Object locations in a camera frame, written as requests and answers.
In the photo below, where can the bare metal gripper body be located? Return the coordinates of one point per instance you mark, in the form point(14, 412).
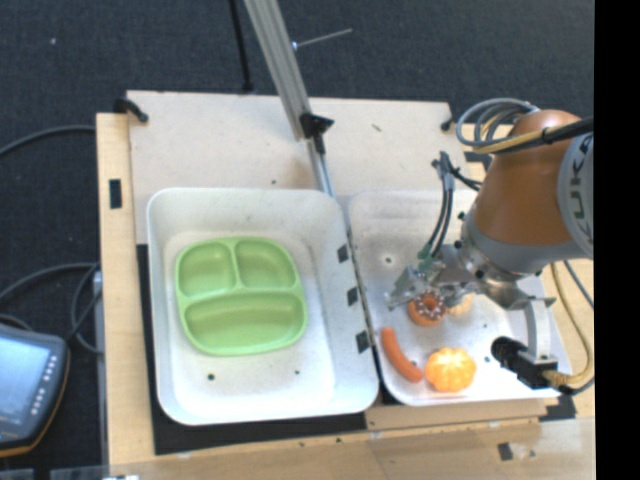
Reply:
point(475, 275)

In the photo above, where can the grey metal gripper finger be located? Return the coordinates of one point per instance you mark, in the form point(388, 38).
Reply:
point(452, 295)
point(406, 284)

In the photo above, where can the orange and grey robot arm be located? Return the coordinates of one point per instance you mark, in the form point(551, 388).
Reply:
point(525, 193)

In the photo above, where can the beige biscuit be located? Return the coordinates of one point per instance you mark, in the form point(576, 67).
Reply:
point(462, 307)

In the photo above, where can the brown sprinkled doughnut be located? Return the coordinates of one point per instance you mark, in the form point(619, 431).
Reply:
point(425, 318)

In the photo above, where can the white plastic tray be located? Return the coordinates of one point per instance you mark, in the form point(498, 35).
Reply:
point(250, 393)
point(380, 238)

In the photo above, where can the orange sausage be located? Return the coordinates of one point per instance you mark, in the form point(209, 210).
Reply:
point(397, 355)

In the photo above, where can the peeled orange mandarin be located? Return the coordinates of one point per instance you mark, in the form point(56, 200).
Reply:
point(450, 370)

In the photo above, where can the green divided plate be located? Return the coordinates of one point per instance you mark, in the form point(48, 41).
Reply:
point(240, 318)

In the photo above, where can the pale wood board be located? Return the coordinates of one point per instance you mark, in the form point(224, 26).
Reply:
point(225, 138)

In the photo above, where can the black cylinder on white bracket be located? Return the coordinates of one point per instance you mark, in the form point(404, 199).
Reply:
point(520, 360)

